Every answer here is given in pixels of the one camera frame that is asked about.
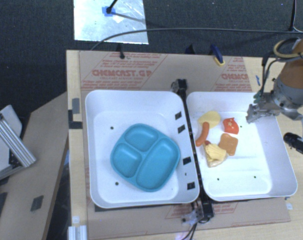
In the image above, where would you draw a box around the red toy pizza slice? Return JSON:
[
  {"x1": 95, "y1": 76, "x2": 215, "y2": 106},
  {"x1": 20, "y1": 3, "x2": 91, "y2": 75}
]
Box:
[{"x1": 222, "y1": 117, "x2": 240, "y2": 135}]

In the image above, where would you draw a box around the black block with wires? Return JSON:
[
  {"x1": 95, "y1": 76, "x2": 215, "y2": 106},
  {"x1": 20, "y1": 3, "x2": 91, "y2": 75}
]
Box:
[
  {"x1": 171, "y1": 78, "x2": 189, "y2": 94},
  {"x1": 199, "y1": 200, "x2": 215, "y2": 223}
]

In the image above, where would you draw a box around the blue divided plate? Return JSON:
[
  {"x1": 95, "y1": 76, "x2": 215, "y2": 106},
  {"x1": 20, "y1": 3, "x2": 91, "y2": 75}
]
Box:
[{"x1": 109, "y1": 123, "x2": 181, "y2": 193}]

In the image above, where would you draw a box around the yellow ribbed toy food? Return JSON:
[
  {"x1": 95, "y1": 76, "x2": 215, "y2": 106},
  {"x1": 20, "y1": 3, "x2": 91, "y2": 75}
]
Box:
[{"x1": 204, "y1": 143, "x2": 227, "y2": 163}]

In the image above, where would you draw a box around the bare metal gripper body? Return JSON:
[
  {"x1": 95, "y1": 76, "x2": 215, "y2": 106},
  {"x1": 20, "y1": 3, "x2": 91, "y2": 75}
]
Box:
[{"x1": 251, "y1": 93, "x2": 303, "y2": 121}]

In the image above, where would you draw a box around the black cylinder on white bracket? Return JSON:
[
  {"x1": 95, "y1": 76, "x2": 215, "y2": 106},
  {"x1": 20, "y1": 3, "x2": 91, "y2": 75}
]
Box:
[{"x1": 283, "y1": 115, "x2": 303, "y2": 155}]

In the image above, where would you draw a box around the white plastic tray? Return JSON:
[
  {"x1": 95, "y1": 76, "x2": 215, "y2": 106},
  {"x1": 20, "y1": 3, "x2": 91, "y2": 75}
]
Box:
[
  {"x1": 84, "y1": 89, "x2": 201, "y2": 209},
  {"x1": 185, "y1": 91, "x2": 299, "y2": 202}
]

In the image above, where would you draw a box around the thin black rod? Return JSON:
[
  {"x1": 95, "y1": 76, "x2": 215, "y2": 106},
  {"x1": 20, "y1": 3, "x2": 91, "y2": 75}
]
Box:
[{"x1": 179, "y1": 87, "x2": 209, "y2": 206}]

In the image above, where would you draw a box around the brown toy bread slice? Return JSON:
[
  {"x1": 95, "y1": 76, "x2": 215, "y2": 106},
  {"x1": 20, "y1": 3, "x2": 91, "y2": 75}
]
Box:
[{"x1": 218, "y1": 133, "x2": 239, "y2": 157}]

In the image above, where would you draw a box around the beige toy food piece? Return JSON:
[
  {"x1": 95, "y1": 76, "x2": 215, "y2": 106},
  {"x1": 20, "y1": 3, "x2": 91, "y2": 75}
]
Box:
[{"x1": 206, "y1": 157, "x2": 225, "y2": 169}]

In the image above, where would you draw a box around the orange toy sausage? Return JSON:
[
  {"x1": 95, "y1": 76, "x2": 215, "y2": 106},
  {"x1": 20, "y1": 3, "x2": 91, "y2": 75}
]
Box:
[{"x1": 195, "y1": 121, "x2": 210, "y2": 148}]

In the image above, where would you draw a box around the brown cardboard board red print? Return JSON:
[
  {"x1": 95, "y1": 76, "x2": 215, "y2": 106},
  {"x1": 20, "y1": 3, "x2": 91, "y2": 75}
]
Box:
[{"x1": 78, "y1": 50, "x2": 292, "y2": 240}]

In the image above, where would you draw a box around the yellow toy potato chip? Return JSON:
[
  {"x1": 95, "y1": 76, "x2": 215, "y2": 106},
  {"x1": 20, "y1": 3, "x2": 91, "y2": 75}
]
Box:
[{"x1": 197, "y1": 110, "x2": 222, "y2": 130}]

